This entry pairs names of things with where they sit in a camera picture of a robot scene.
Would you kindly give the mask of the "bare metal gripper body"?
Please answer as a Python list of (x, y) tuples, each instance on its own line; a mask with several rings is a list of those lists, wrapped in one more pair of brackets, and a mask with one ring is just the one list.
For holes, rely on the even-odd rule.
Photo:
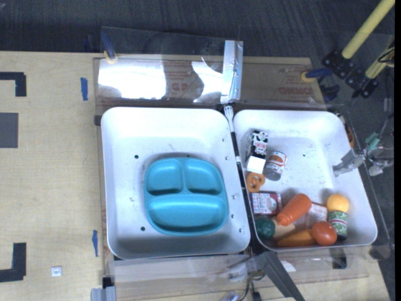
[(390, 167), (394, 164), (393, 145), (387, 144), (383, 139), (366, 138), (364, 154), (373, 166)]

